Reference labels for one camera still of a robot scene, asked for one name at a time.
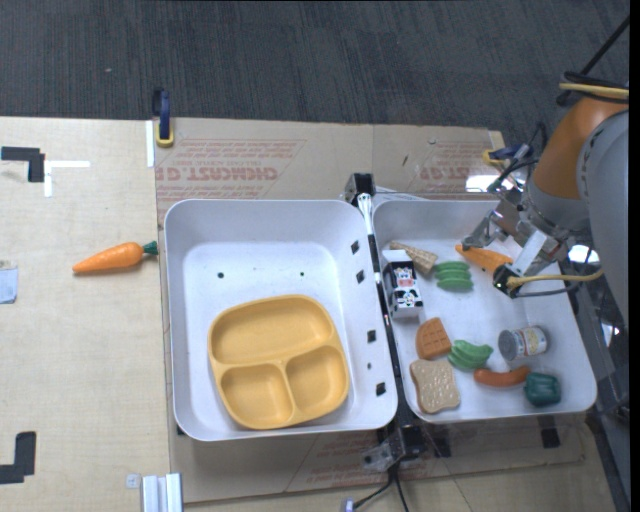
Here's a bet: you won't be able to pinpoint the orange sausage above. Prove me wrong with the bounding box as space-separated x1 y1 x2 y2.
473 364 531 388

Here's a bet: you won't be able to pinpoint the green pea pods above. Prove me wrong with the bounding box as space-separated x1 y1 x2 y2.
432 260 475 292
446 339 495 372

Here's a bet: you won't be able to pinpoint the green bell pepper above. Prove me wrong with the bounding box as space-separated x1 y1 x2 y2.
523 371 562 408

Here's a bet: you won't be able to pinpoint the black block with thin wires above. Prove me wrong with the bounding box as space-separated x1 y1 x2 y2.
362 423 427 472
344 172 377 204

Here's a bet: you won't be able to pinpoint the orange waffle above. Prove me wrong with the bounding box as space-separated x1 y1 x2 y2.
415 316 454 361

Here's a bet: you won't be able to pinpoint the white milk carton, cow print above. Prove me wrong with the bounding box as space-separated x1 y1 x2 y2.
381 248 424 320

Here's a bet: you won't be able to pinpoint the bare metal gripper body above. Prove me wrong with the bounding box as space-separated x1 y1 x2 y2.
487 192 567 261

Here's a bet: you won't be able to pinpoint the small silver can, yellow label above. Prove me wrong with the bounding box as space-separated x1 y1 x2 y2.
497 325 549 362

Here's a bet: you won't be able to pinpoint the tan bread slice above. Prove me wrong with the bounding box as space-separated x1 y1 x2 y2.
409 357 462 415

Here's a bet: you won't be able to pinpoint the yellow divided plate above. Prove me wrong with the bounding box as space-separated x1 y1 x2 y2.
206 293 351 431

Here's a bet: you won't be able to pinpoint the brown cardboard board, red print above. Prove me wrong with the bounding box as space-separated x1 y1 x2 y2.
152 117 586 506

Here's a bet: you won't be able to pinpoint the orange carrot, green top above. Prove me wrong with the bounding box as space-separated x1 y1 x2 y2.
71 240 159 275

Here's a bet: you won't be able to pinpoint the white plastic tray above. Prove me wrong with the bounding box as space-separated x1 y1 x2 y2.
372 198 599 425
163 198 400 443

